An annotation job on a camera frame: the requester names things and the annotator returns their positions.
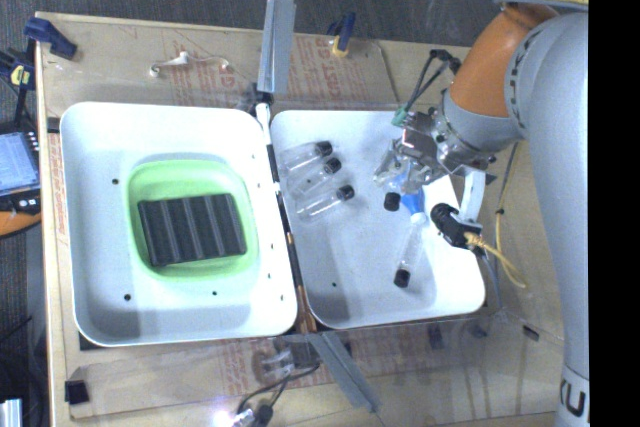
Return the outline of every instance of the vial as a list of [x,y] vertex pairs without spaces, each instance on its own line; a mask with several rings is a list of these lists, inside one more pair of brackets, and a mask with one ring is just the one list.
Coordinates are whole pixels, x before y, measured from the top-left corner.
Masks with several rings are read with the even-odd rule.
[[411,274],[417,263],[424,255],[424,245],[422,243],[422,232],[427,225],[427,214],[416,212],[411,215],[411,226],[404,242],[400,261],[396,268],[393,283],[400,288],[407,288],[411,280]]
[[342,168],[342,162],[332,157],[319,166],[312,166],[304,173],[291,175],[287,181],[288,191],[295,197],[305,196],[328,182]]
[[335,210],[338,205],[349,201],[355,196],[355,191],[351,185],[344,185],[334,190],[329,190],[321,194],[298,201],[296,204],[296,214],[300,219],[313,221],[329,212]]
[[280,174],[287,176],[292,172],[297,172],[309,164],[320,162],[331,153],[333,153],[333,146],[329,141],[305,143],[289,148],[283,151],[280,156],[282,162],[278,166]]

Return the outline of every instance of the yellow and blue clamp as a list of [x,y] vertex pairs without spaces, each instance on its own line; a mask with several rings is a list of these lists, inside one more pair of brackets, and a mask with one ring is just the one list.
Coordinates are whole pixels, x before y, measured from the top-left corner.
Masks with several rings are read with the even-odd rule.
[[338,57],[345,57],[349,53],[349,38],[356,23],[356,14],[353,11],[345,13],[338,22],[333,22],[327,30],[327,35],[335,36],[331,52]]

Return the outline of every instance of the black cap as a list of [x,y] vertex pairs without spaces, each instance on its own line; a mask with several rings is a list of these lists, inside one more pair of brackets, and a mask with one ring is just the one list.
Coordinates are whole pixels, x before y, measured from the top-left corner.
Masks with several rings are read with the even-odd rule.
[[398,269],[393,284],[400,288],[407,288],[409,286],[409,278],[411,278],[411,273],[407,269]]
[[333,146],[329,141],[320,141],[316,143],[315,151],[321,157],[328,157],[333,152]]
[[332,159],[327,160],[327,162],[325,162],[324,164],[324,170],[329,173],[329,174],[333,174],[333,173],[337,173],[338,171],[340,171],[340,168],[342,167],[342,162],[340,162],[337,158],[333,157]]
[[397,212],[400,208],[400,194],[397,192],[387,192],[384,197],[384,209],[389,212]]
[[351,185],[343,185],[338,189],[338,197],[341,200],[347,201],[348,199],[353,198],[356,195],[356,191],[353,190]]

